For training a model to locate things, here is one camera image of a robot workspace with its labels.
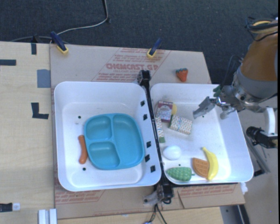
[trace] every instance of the toy bread slice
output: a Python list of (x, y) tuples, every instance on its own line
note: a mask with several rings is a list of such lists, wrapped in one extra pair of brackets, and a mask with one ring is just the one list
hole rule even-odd
[(201, 177), (208, 177), (209, 169), (210, 169), (210, 163), (208, 161), (193, 158), (192, 159), (193, 169), (195, 173)]

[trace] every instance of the toy banana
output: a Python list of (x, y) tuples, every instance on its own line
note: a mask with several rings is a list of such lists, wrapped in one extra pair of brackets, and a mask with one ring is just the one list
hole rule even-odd
[(219, 170), (218, 159), (216, 155), (213, 152), (207, 150), (206, 147), (203, 147), (202, 150), (205, 152), (206, 157), (210, 163), (210, 169), (208, 172), (207, 179), (212, 180), (217, 175)]

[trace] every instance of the orange toy food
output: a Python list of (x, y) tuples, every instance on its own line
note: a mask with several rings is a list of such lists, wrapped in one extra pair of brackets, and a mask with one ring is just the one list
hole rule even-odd
[(195, 173), (201, 177), (208, 177), (209, 169), (210, 169), (210, 163), (208, 161), (193, 158), (192, 159), (193, 169)]
[(79, 158), (79, 163), (80, 164), (85, 164), (86, 160), (88, 158), (88, 153), (87, 153), (86, 143), (85, 143), (85, 137), (84, 137), (84, 135), (79, 135), (78, 139), (79, 139), (79, 143), (81, 145), (81, 156)]
[(183, 68), (183, 69), (176, 70), (176, 75), (182, 82), (185, 82), (187, 80), (188, 69)]

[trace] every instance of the white toy egg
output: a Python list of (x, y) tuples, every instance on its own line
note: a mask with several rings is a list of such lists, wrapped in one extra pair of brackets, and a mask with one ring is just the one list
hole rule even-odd
[(182, 155), (182, 149), (177, 145), (167, 146), (163, 150), (163, 155), (169, 160), (177, 160)]

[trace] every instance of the gray carpet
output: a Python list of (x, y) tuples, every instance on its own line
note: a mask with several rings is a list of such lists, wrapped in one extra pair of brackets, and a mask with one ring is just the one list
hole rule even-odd
[[(214, 84), (222, 82), (232, 55), (243, 57), (251, 35), (247, 17), (275, 18), (278, 0), (106, 0), (110, 23), (70, 31), (71, 44), (201, 51)], [(49, 36), (105, 18), (102, 0), (0, 0), (0, 41)]]

